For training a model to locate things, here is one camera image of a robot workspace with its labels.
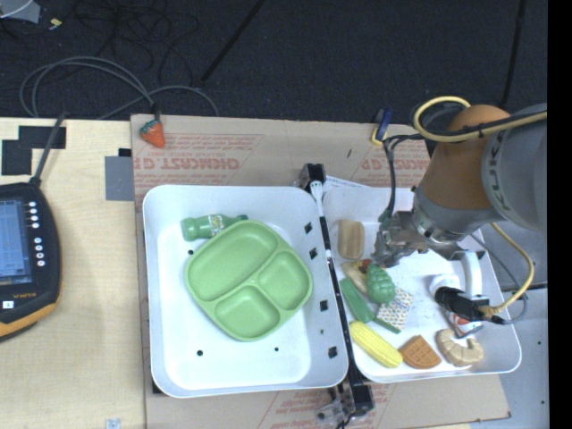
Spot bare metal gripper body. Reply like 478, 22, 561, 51
378, 210, 453, 259

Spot green toy grapes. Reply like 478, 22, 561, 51
365, 263, 397, 305

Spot tan toy bread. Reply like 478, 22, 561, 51
337, 219, 366, 261

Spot white plastic tray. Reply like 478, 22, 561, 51
141, 183, 350, 400
321, 185, 523, 384

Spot white patterned packet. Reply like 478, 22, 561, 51
375, 286, 415, 332

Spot green toy pea pod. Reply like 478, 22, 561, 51
338, 276, 402, 335

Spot thin black and white rod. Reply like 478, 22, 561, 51
309, 180, 364, 402

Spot white paper slip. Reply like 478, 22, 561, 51
323, 174, 373, 192

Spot yellow toy corn cob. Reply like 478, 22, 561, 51
349, 320, 405, 370

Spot white and orange carton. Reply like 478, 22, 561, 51
444, 308, 484, 340

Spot brown toy waffle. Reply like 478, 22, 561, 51
397, 334, 443, 371

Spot beige toy croissant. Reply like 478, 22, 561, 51
435, 327, 485, 368

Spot green divided plate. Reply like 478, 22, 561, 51
183, 219, 315, 343

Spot brown cardboard board red print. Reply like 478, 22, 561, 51
129, 113, 513, 429

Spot green plastic bottle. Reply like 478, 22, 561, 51
180, 213, 249, 242

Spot red toy strawberry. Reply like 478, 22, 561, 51
139, 118, 167, 149

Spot black cylinder on white bracket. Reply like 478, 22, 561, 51
428, 248, 492, 324

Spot black block with thin wires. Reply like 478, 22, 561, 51
347, 382, 374, 416
299, 163, 326, 191

